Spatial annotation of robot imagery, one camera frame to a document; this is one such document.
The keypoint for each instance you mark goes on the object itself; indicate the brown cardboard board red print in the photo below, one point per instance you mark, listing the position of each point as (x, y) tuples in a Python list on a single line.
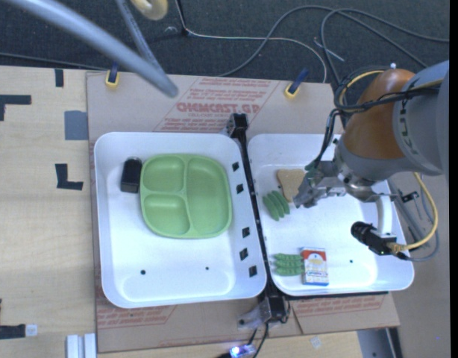
[(139, 103)]

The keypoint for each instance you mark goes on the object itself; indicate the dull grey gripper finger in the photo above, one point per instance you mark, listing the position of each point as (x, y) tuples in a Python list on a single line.
[(300, 196), (315, 199)]

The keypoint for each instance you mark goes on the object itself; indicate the orange white blue carton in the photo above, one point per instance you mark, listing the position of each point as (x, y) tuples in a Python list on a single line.
[(315, 266)]

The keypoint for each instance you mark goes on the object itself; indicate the small black bottle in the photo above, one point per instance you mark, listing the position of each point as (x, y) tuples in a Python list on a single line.
[(130, 175)]

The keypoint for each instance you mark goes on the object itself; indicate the green pea pods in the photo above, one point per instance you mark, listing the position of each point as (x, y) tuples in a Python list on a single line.
[(288, 264)]

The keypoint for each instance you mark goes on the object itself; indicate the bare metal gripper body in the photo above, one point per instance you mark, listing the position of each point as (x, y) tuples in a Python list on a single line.
[(331, 183)]

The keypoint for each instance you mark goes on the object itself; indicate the green ridged toy vegetable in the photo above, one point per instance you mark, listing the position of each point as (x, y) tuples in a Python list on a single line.
[(276, 205)]

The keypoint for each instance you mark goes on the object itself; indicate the white plastic tray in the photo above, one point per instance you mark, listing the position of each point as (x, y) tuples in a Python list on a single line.
[(326, 233), (169, 267)]

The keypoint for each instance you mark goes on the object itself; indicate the black cylinder on white bracket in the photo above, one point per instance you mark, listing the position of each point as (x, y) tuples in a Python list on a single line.
[(370, 235)]

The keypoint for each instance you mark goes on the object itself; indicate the thin black rod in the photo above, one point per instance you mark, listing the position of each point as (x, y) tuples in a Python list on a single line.
[(254, 207)]

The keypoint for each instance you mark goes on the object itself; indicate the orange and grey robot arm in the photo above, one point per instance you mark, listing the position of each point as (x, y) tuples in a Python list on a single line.
[(378, 125)]

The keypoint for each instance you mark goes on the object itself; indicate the green divided plate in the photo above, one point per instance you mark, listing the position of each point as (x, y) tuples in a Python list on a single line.
[(186, 196)]

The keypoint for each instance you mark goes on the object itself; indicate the tan bread slice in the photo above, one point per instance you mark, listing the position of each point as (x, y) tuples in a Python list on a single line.
[(288, 180)]

